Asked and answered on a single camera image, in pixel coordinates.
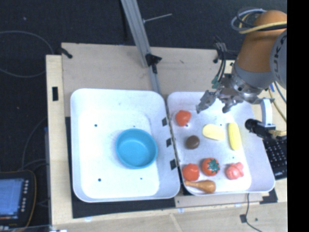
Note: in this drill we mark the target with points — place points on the white plastic tray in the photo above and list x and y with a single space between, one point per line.
217 151
101 153

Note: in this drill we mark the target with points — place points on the brown flat board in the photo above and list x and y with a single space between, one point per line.
111 66

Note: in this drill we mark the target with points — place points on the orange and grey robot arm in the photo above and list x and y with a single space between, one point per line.
256 54

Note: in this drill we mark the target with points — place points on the black keyboard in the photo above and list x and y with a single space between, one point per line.
277 158

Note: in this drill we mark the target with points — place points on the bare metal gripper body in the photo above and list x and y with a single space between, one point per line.
237 91

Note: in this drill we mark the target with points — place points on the black cylinder on white bracket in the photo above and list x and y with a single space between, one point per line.
257 127

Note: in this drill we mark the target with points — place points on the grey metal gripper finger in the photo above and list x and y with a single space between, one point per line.
228 106
205 103

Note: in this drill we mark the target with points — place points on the blue bowl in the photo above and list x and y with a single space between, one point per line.
136 149

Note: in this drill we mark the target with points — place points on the red toy tomato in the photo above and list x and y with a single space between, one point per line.
210 167

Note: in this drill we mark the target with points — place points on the pink toy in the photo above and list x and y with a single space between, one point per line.
234 171

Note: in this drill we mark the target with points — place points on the brown round toy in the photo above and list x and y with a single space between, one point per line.
192 142

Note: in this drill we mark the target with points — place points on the brown toy chicken drumstick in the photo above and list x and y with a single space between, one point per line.
205 186

